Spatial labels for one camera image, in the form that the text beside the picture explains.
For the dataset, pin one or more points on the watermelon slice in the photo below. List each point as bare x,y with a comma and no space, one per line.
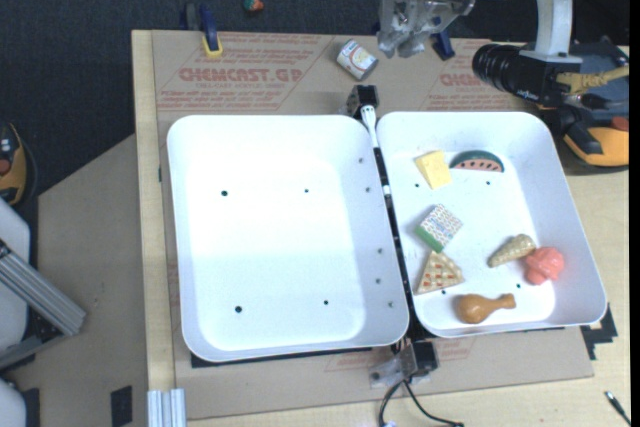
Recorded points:
477,163

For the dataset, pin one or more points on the white plastic tray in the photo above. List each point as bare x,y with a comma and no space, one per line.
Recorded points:
280,235
500,215

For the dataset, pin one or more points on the tan ice cream cone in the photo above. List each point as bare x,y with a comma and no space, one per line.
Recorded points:
511,251

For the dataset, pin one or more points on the brown chicken drumstick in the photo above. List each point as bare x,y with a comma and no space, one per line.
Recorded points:
477,308

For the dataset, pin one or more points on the black cylinder on white bracket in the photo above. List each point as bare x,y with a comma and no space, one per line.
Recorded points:
537,75

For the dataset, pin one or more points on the thin black and white rod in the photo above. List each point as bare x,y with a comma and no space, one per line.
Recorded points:
386,187

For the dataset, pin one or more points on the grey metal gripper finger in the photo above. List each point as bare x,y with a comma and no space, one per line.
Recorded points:
391,22
419,32

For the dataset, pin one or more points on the pink ice cream scoop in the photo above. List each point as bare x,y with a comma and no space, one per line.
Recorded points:
544,265

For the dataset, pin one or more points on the pizza slice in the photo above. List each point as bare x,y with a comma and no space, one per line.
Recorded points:
437,274

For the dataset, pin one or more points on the patterned carton with green side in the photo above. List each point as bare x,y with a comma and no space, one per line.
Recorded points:
440,227

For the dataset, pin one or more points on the yellow cheese wedge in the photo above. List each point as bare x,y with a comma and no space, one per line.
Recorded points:
434,170

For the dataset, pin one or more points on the green and orange toy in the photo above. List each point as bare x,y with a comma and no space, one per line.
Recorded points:
253,3

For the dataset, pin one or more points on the brown cardboard board red print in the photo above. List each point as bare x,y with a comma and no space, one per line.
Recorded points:
280,85

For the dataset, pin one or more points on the small white can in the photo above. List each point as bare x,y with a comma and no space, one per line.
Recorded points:
356,60

